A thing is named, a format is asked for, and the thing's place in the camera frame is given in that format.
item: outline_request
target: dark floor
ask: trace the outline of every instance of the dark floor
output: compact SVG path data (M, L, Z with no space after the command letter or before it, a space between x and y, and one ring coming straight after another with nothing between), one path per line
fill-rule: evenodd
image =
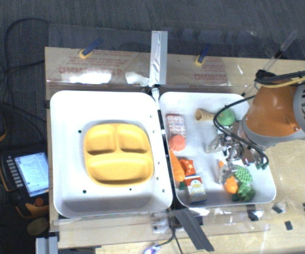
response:
M170 53L197 54L211 43L209 55L227 57L270 58L296 31L281 59L305 60L305 0L0 0L0 72L38 62L8 71L6 87L0 78L0 101L7 103L0 108L8 129L0 153L46 141L44 47L74 47L69 35L52 40L49 23L166 30ZM148 45L131 48L149 51ZM35 238L26 230L29 220L8 204L0 186L0 253L35 253Z

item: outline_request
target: wooden table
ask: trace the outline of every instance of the wooden table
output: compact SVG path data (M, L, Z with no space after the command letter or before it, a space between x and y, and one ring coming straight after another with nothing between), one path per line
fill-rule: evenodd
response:
M46 48L47 77L67 59L71 49ZM168 57L168 65L177 62L177 71L183 74L193 71L192 56ZM250 84L255 73L262 69L267 59L217 58L228 77L229 83L243 89ZM305 61L278 60L271 72L277 75L305 70ZM47 100L57 90L47 86ZM50 223L51 229L59 230L59 249L101 246L96 253L142 253L153 241L163 242L170 233L154 234L151 217L146 215L128 217L92 217L87 221L58 220L58 213L52 202L52 157L51 127L48 112L48 152L50 167ZM296 140L277 144L266 150L271 162L277 197L275 202L282 206L282 213L270 209L258 221L237 221L229 223L219 218L204 220L203 230L215 248L215 253L305 253L305 141ZM287 229L286 223L292 225ZM201 253L188 238L184 230L176 233L183 253ZM179 253L176 241L166 244L159 253Z

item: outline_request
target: yellow divided plate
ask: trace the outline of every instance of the yellow divided plate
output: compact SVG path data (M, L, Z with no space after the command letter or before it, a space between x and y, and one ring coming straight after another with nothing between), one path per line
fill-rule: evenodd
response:
M85 167L90 178L105 186L128 186L149 180L154 161L149 138L133 124L100 124L84 137Z

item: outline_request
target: device screen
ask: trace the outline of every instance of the device screen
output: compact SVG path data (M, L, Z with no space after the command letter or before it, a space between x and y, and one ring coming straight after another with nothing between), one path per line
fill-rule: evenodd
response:
M14 160L31 197L49 189L48 159L44 152L16 157Z

